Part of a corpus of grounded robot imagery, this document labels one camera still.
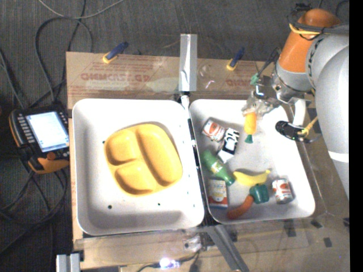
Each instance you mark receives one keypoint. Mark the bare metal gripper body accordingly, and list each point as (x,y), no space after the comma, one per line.
(269,88)

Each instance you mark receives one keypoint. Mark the red and white can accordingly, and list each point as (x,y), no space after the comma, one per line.
(282,191)

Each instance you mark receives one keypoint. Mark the green plastic bottle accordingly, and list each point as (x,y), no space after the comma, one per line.
(217,166)

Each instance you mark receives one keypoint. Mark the white plastic tray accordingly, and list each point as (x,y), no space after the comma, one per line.
(93,186)
(272,154)

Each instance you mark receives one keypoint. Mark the black cylinder on white bracket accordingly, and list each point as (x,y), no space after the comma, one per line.
(287,129)

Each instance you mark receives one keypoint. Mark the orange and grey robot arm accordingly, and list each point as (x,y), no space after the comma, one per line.
(331,75)

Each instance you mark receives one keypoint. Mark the white carton with red base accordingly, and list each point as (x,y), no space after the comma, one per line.
(217,194)

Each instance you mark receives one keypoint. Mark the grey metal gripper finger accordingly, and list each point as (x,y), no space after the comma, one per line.
(248,105)
(265,108)

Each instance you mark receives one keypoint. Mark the orange sausage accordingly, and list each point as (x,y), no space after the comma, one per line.
(239,208)

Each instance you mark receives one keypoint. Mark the black and white carton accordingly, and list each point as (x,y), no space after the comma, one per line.
(229,144)

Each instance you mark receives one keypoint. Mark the yellow banana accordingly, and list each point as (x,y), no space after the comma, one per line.
(249,178)

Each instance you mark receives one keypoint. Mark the brown cardboard board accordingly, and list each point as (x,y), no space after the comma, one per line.
(119,78)

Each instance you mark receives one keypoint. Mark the orange and white can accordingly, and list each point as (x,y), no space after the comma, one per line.
(213,129)

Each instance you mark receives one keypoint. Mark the yellow divided plate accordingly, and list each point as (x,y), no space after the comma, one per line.
(147,157)

